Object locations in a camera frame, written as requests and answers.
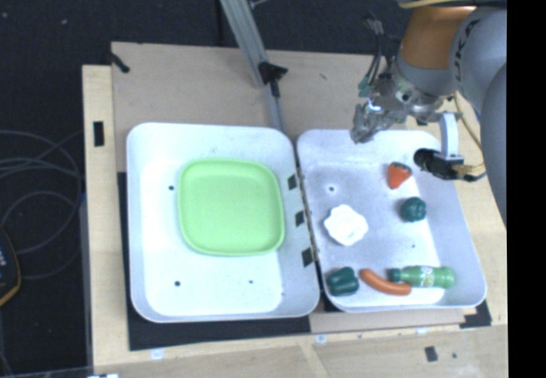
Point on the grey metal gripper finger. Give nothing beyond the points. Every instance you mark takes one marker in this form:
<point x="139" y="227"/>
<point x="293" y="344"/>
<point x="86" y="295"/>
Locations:
<point x="375" y="124"/>
<point x="358" y="126"/>

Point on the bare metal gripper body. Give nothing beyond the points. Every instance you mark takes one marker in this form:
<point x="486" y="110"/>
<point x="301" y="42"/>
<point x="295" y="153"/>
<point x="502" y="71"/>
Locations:
<point x="396" y="100"/>

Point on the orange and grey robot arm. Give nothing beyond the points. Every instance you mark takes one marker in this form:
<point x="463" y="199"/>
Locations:
<point x="443" y="26"/>

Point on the orange toy carrot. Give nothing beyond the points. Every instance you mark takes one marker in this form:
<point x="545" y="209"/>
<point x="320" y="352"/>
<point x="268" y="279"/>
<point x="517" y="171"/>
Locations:
<point x="397" y="176"/>

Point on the dark green toy broccoli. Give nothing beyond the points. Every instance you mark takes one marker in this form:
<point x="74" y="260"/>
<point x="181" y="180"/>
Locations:
<point x="413" y="210"/>

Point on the white flower-shaped toy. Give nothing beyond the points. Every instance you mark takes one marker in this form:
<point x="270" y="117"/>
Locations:
<point x="345" y="225"/>

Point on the white plastic tray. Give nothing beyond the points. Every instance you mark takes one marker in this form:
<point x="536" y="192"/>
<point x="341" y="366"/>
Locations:
<point x="375" y="240"/>
<point x="213" y="286"/>

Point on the green plate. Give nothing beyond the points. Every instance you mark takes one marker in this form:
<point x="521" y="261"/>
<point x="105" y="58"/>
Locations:
<point x="230" y="207"/>

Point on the green toy pepper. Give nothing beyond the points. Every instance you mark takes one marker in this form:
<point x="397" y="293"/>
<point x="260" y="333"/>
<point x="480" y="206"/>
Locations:
<point x="342" y="281"/>

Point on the orange toy sausage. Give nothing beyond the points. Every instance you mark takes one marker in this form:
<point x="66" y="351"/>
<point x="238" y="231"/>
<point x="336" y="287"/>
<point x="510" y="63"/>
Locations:
<point x="384" y="283"/>

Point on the green plastic bottle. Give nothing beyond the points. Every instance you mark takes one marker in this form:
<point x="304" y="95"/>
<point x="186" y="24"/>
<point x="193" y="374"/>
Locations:
<point x="422" y="276"/>

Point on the brown cardboard board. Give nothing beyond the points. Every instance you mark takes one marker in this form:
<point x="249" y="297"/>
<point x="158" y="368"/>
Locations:
<point x="192" y="82"/>

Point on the black cylinder on white bracket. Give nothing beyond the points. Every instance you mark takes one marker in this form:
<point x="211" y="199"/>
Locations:
<point x="448" y="135"/>

